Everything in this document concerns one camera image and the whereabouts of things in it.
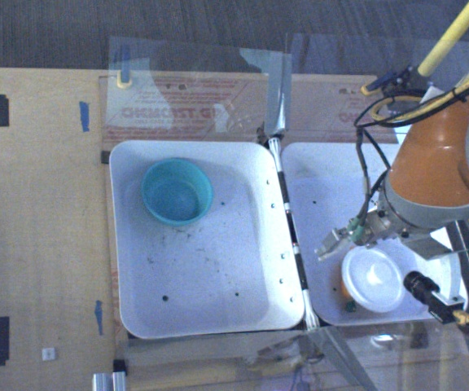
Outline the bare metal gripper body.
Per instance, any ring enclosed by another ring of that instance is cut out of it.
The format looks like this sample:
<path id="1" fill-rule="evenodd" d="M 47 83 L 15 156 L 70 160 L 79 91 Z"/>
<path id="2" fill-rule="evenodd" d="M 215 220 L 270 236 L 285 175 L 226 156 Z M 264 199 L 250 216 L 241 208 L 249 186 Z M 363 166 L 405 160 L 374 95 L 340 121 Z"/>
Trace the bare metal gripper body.
<path id="1" fill-rule="evenodd" d="M 372 209 L 360 212 L 350 221 L 350 240 L 357 246 L 372 247 L 379 241 L 410 233 L 412 228 L 393 211 Z"/>

